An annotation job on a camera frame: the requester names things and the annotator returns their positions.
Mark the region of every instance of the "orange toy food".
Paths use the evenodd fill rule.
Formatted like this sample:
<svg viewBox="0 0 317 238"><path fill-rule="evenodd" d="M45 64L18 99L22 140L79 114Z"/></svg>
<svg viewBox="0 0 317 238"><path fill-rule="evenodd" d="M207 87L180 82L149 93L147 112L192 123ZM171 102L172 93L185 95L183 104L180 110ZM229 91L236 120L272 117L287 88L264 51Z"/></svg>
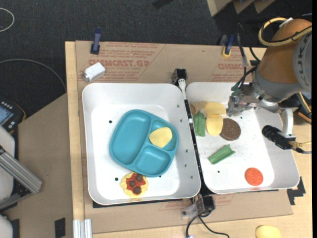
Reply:
<svg viewBox="0 0 317 238"><path fill-rule="evenodd" d="M125 194L138 198L148 190L149 183L145 176L131 172L122 179L120 186Z"/></svg>
<svg viewBox="0 0 317 238"><path fill-rule="evenodd" d="M256 168L249 168L245 172L247 182L252 186L259 186L263 182L263 175Z"/></svg>

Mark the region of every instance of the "white cable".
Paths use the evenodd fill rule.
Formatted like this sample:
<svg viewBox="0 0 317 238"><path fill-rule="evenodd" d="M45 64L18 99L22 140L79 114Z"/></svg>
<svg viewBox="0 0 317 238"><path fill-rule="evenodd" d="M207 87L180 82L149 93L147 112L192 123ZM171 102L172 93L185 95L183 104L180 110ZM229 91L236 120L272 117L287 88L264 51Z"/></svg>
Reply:
<svg viewBox="0 0 317 238"><path fill-rule="evenodd" d="M0 33L1 33L1 32L4 32L4 31L8 30L11 26L13 26L14 21L15 21L15 17L14 17L14 15L13 15L13 13L12 13L11 11L7 10L7 9L4 9L4 8L1 8L1 7L0 7L0 10L4 10L4 11L6 11L7 13L9 13L9 14L12 16L12 22L11 22L11 24L10 24L8 27L6 27L6 28L0 30Z"/></svg>

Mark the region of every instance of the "chocolate cookie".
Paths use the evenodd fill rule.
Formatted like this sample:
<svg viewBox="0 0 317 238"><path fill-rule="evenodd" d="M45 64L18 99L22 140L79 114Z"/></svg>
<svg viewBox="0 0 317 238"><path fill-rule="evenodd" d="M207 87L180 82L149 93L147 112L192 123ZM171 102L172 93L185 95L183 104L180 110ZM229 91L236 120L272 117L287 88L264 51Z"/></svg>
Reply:
<svg viewBox="0 0 317 238"><path fill-rule="evenodd" d="M226 140L236 140L239 138L240 135L240 125L230 118L224 118L220 136Z"/></svg>

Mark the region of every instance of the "blue plate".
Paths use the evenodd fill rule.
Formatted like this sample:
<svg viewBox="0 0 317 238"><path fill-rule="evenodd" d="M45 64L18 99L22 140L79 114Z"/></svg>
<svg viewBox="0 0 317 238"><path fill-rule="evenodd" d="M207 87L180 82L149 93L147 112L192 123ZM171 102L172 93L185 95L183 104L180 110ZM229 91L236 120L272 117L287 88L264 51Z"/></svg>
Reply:
<svg viewBox="0 0 317 238"><path fill-rule="evenodd" d="M152 131L168 127L172 139L163 147L149 140ZM110 141L110 155L120 165L148 177L164 174L173 161L178 147L178 133L167 121L143 110L124 114Z"/></svg>

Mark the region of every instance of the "black carpet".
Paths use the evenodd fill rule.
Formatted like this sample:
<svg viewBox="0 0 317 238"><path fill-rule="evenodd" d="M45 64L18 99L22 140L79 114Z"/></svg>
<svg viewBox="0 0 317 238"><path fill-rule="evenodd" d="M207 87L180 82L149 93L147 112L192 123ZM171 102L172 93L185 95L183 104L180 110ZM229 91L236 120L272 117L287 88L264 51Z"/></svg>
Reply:
<svg viewBox="0 0 317 238"><path fill-rule="evenodd" d="M260 14L251 5L239 15L230 3L215 17L206 0L0 0L0 7L15 17L13 26L0 32L0 96L30 116L61 96L63 85L39 64L1 61L38 61L65 83L64 42L92 40L96 27L103 30L101 41L216 45L242 23L250 44L262 47L257 34L265 20L302 17L312 12L312 0L277 0ZM10 22L0 10L0 31Z"/></svg>

